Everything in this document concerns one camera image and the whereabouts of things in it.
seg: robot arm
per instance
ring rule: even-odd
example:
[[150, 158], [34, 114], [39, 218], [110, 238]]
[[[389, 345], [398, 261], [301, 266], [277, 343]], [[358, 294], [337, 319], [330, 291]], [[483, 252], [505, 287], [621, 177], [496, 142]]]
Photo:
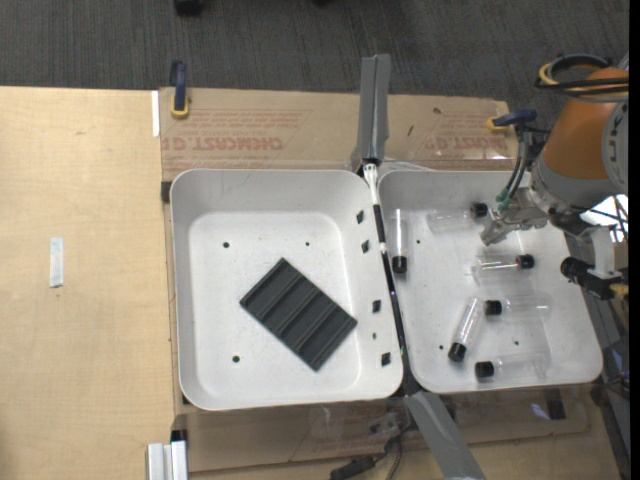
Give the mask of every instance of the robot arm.
[[[553, 79], [554, 68], [560, 71], [585, 64], [595, 71], [579, 83], [559, 84]], [[522, 122], [516, 125], [520, 140], [516, 170], [498, 196], [501, 203], [491, 212], [481, 234], [485, 245], [500, 242], [511, 231], [540, 228], [551, 222], [594, 244], [596, 266], [589, 275], [602, 279], [613, 272], [602, 245], [603, 240], [609, 239], [608, 228], [597, 231], [597, 227], [580, 218], [606, 198], [628, 194], [629, 72], [605, 66], [606, 61], [597, 57], [574, 55], [540, 70], [539, 87], [559, 87], [561, 92], [566, 89], [572, 99], [539, 153], [533, 134]], [[525, 168], [531, 172], [531, 181], [529, 186], [520, 188], [519, 178]], [[563, 273], [575, 282], [585, 279], [582, 270], [575, 264], [563, 265]], [[582, 272], [581, 277], [569, 275], [577, 271]], [[603, 298], [604, 290], [598, 293]]]

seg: blue clamp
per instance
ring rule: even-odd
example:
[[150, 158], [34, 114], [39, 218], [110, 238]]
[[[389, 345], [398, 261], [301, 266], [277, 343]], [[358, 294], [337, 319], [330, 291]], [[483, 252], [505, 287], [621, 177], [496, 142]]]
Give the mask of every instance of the blue clamp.
[[189, 115], [189, 98], [187, 98], [187, 65], [179, 60], [171, 63], [169, 83], [176, 90], [171, 96], [171, 115], [176, 119], [183, 119]]
[[514, 110], [504, 116], [496, 117], [491, 120], [493, 126], [517, 126], [519, 124], [525, 124], [530, 121], [535, 121], [538, 118], [538, 113], [532, 108], [522, 108], [520, 110]]

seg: metal bracket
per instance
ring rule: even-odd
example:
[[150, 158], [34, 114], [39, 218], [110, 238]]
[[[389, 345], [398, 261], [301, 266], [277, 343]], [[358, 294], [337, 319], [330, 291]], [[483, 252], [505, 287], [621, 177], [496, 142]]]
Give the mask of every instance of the metal bracket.
[[596, 227], [589, 231], [589, 236], [595, 258], [595, 266], [589, 272], [600, 279], [621, 277], [622, 274], [616, 270], [611, 230], [606, 226]]
[[405, 398], [405, 405], [418, 424], [446, 480], [483, 480], [482, 469], [451, 419], [446, 406], [434, 393], [419, 392]]
[[362, 59], [358, 143], [351, 158], [357, 172], [365, 162], [379, 165], [384, 160], [384, 143], [389, 137], [387, 96], [391, 78], [391, 56]]
[[189, 480], [187, 442], [147, 446], [147, 480]]

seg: white plastic tray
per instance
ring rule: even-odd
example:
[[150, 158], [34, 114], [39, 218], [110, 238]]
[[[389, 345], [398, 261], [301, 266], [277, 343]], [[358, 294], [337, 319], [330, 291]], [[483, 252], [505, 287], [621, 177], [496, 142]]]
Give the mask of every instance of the white plastic tray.
[[[395, 279], [413, 374], [430, 391], [583, 383], [592, 381], [602, 369], [602, 353], [581, 290], [560, 273], [562, 260], [570, 255], [560, 230], [548, 224], [540, 230], [514, 232], [506, 241], [487, 248], [479, 236], [482, 226], [440, 234], [432, 234], [427, 226], [429, 208], [465, 208], [471, 201], [495, 205], [495, 195], [507, 178], [507, 173], [495, 172], [395, 171], [380, 179], [384, 212], [388, 215], [401, 208], [411, 215], [409, 269]], [[501, 298], [505, 293], [505, 285], [480, 287], [470, 266], [477, 254], [502, 252], [535, 257], [536, 266], [526, 280], [510, 282], [506, 289], [512, 293], [546, 292], [552, 297], [552, 311], [542, 321], [543, 329], [504, 322], [485, 326], [463, 363], [453, 363], [447, 352], [469, 297]], [[535, 349], [545, 335], [551, 352], [546, 378], [532, 374], [489, 383], [475, 378], [476, 361]]]
[[[194, 405], [366, 400], [397, 390], [402, 362], [360, 178], [346, 171], [192, 170], [173, 182], [171, 211], [180, 384]], [[358, 321], [318, 372], [239, 304], [283, 257]], [[377, 313], [374, 300], [382, 303]]]

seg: test tube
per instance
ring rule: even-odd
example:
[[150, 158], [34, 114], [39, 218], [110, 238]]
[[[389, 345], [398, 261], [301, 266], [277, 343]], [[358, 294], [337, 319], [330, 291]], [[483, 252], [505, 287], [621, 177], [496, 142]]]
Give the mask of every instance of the test tube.
[[491, 361], [479, 361], [475, 364], [476, 378], [480, 382], [492, 382], [528, 377], [540, 380], [547, 375], [551, 363], [548, 350], [527, 354], [505, 355]]
[[456, 363], [462, 362], [467, 350], [473, 343], [480, 327], [486, 320], [483, 315], [484, 303], [478, 298], [471, 299], [462, 315], [451, 340], [451, 348], [447, 357]]
[[507, 320], [530, 317], [545, 318], [551, 313], [551, 297], [546, 293], [509, 295], [502, 299], [486, 300], [485, 315]]
[[530, 270], [534, 266], [535, 260], [531, 254], [479, 256], [471, 271], [476, 281], [481, 281], [485, 278], [505, 277]]
[[409, 251], [409, 212], [394, 210], [389, 219], [391, 268], [397, 274], [407, 271], [407, 256]]
[[432, 233], [460, 231], [473, 227], [474, 221], [488, 212], [484, 203], [472, 203], [466, 209], [432, 208], [427, 210], [427, 224]]

